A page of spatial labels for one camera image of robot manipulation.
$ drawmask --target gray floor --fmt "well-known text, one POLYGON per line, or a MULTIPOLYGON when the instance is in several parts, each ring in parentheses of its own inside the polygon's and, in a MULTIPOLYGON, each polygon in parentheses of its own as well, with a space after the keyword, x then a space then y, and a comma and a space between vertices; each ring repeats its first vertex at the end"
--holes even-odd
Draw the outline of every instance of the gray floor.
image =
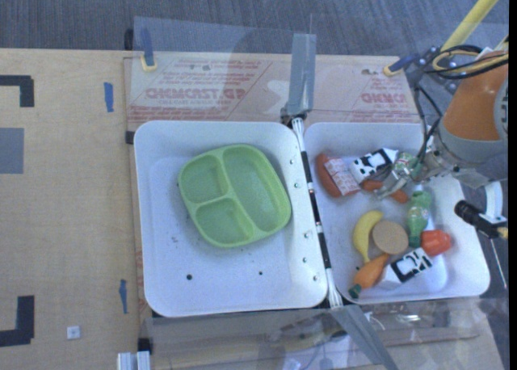
MULTIPOLYGON (((406 55, 441 45, 477 0, 0 0, 0 47, 124 49, 135 18, 173 19, 287 32, 314 32, 325 54, 406 55)), ((509 0, 499 0, 467 41, 494 47, 509 29, 509 0)), ((176 41, 181 44, 182 32, 176 41)), ((267 51, 265 44, 258 49, 267 51)), ((427 88, 445 108, 450 96, 432 82, 427 88)), ((481 171, 507 177, 507 156, 481 171)), ((503 183, 507 216, 507 183, 503 183)), ((479 191, 465 191, 482 203, 479 191)), ((509 368, 508 291, 490 244, 481 240, 493 273, 485 297, 503 362, 509 368)), ((506 242, 495 242, 508 280, 506 242)))

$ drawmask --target toy banana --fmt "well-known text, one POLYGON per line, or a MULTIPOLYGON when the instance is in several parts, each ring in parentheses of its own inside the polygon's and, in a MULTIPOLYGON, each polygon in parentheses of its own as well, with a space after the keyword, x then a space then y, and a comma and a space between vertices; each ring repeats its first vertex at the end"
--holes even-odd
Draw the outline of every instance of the toy banana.
POLYGON ((373 209, 361 215, 354 227, 352 241, 354 247, 363 255, 364 263, 370 261, 368 257, 368 246, 370 240, 370 232, 373 226, 382 219, 384 214, 381 211, 373 209))

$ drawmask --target green divided plate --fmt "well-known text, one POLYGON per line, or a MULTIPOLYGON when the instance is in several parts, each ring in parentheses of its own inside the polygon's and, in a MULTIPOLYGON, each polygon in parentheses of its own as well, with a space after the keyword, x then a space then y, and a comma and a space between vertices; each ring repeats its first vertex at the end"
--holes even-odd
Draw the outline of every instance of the green divided plate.
POLYGON ((200 154, 179 172, 183 202, 203 238, 231 248, 268 237, 291 218, 291 203, 266 155, 251 145, 200 154))

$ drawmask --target yellow pole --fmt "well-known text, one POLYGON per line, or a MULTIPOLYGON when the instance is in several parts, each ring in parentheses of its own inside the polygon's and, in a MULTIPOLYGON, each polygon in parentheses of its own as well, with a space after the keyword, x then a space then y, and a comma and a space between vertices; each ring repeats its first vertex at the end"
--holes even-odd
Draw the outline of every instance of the yellow pole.
POLYGON ((470 34, 476 29, 477 25, 486 17, 498 0, 477 0, 476 5, 470 10, 467 16, 460 23, 458 28, 452 33, 449 39, 442 46, 441 51, 447 48, 460 45, 467 40, 470 34))

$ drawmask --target tan disc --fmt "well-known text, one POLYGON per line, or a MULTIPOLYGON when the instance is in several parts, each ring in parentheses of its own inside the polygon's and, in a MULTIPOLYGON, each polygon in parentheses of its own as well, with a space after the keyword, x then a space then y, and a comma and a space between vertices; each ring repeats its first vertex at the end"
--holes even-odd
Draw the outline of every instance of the tan disc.
POLYGON ((390 255, 400 254, 409 245, 409 238, 404 227, 397 222, 379 221, 372 230, 373 243, 390 255))

